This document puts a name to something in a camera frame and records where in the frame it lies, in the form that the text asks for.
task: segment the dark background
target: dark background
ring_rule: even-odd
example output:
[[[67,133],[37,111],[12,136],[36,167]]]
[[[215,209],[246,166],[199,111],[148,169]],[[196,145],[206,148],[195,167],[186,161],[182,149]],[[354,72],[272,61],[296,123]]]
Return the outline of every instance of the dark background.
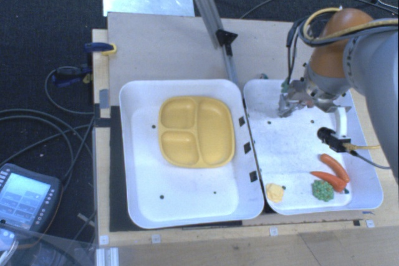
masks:
[[[239,18],[265,0],[215,1],[221,17]],[[398,6],[398,0],[382,1]],[[278,0],[247,18],[294,21],[322,7],[339,5],[357,6],[376,18],[392,17],[386,11],[352,0]],[[72,115],[50,104],[44,93],[44,80],[55,68],[86,63],[83,45],[91,41],[91,30],[106,26],[102,0],[0,0],[0,110],[30,108],[48,112],[72,126],[88,124],[91,116]],[[67,108],[92,111],[88,85],[80,83],[60,89],[51,85],[50,92]],[[38,121],[0,121],[0,161],[54,133],[54,129]],[[76,150],[78,140],[72,136],[71,142]],[[24,153],[13,163],[61,177],[70,159],[65,142],[59,138]],[[83,151],[48,233],[71,239],[84,224],[77,214],[90,216],[93,211],[92,159]],[[93,229],[87,227],[79,240],[89,241],[92,234]]]

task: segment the black connector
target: black connector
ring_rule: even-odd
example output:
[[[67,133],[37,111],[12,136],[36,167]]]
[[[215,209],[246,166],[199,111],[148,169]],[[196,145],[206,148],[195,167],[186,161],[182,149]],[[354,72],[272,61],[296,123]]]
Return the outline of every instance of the black connector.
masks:
[[[350,143],[350,139],[338,139],[334,134],[335,131],[329,128],[320,128],[317,131],[317,137],[322,140],[323,143],[329,145],[330,149],[338,153],[346,152],[347,149],[344,147],[344,143]]]

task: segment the green vegetable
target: green vegetable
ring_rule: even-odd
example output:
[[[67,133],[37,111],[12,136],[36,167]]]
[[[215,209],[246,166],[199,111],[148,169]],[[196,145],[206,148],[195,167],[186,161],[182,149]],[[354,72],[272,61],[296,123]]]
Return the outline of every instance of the green vegetable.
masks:
[[[328,202],[334,198],[334,189],[332,185],[319,179],[313,182],[312,193],[314,197],[324,202]]]

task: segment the orange carrot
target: orange carrot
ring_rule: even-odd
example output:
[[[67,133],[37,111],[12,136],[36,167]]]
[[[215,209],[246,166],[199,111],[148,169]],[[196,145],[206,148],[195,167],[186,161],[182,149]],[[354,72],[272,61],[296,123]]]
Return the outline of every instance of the orange carrot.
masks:
[[[335,172],[335,174],[339,178],[343,179],[346,183],[350,181],[348,173],[336,159],[324,153],[320,156],[320,160],[324,164],[330,166],[330,168]]]
[[[343,179],[340,179],[330,173],[318,172],[318,171],[313,171],[310,173],[314,176],[317,176],[319,179],[322,179],[323,181],[330,183],[334,188],[334,191],[336,192],[342,192],[347,185],[347,183]]]

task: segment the wooden table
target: wooden table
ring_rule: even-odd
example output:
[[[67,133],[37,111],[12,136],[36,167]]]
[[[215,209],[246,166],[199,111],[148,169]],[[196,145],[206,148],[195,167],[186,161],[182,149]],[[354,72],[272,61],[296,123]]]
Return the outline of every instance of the wooden table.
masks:
[[[291,24],[234,19],[223,19],[223,24],[239,34],[233,54],[240,89],[262,73],[269,78],[286,76],[285,37]],[[116,64],[115,57],[93,55],[94,102],[104,119],[110,118],[110,105],[118,105],[120,86],[131,80],[226,78],[223,58],[201,18],[111,13],[108,30],[93,30],[93,41],[114,41],[119,59],[129,52],[124,66]],[[300,66],[312,49],[299,45],[298,52],[293,78],[301,76]],[[179,65],[176,72],[168,70]],[[368,144],[378,144],[364,98],[352,95]],[[384,201],[369,212],[267,214],[239,227],[110,232],[110,128],[96,127],[94,141],[98,242],[100,248],[118,247],[120,265],[393,265],[399,261],[398,185],[391,171],[377,171]],[[373,150],[372,157],[387,165],[381,150]]]

